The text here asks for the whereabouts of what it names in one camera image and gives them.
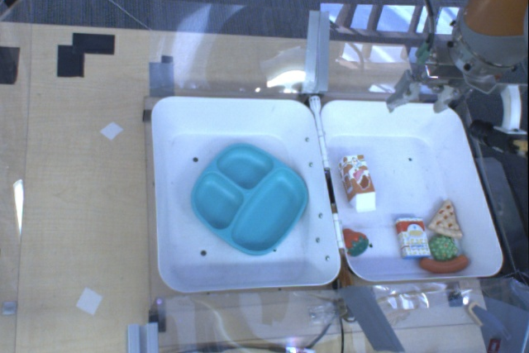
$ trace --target hot dog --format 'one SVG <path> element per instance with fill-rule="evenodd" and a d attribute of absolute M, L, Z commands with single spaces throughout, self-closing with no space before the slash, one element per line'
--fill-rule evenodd
<path fill-rule="evenodd" d="M 463 270 L 469 265 L 469 258 L 465 255 L 459 255 L 452 260 L 433 260 L 430 258 L 422 258 L 419 265 L 424 270 L 433 272 L 434 274 L 451 274 Z"/>

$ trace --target pizza slice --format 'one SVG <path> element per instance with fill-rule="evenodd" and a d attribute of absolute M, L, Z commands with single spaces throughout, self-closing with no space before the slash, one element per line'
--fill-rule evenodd
<path fill-rule="evenodd" d="M 454 205 L 450 200 L 446 200 L 443 203 L 428 224 L 428 229 L 442 236 L 458 239 L 463 237 L 460 225 L 457 223 L 457 218 L 455 217 Z"/>

